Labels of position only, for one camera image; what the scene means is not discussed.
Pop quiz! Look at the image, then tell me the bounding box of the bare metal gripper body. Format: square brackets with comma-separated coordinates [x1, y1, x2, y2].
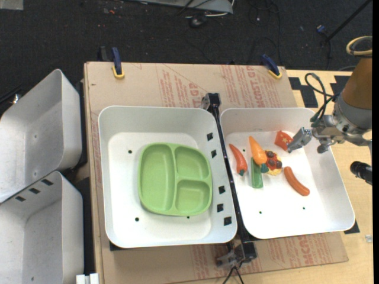
[310, 114, 373, 147]

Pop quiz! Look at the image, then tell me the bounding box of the red piece with yellow star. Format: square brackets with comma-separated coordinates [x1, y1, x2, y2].
[274, 130, 294, 152]

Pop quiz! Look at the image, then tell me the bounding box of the yellow tart with red topping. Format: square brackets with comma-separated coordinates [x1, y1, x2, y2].
[264, 149, 284, 176]

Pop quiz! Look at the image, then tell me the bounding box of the orange sausage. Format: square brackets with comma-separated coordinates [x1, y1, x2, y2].
[283, 166, 311, 197]

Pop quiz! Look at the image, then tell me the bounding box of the orange carrot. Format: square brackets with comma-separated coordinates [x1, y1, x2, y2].
[248, 135, 269, 173]

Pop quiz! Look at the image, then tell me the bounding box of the green stick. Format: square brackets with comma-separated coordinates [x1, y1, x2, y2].
[250, 157, 265, 189]

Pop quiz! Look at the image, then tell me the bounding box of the red chili pepper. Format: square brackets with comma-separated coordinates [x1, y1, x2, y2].
[229, 143, 249, 177]

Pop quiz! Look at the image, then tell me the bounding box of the thin black rod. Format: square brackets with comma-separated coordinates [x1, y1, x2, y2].
[210, 104, 249, 246]

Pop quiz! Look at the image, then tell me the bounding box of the white plastic tray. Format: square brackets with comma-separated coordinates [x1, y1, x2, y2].
[98, 105, 238, 249]
[220, 107, 356, 240]

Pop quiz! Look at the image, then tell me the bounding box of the brown cardboard board, red print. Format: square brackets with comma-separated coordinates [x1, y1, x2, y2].
[83, 61, 349, 284]

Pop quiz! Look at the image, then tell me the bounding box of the green divided plate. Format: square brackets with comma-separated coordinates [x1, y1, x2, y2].
[137, 142, 213, 217]

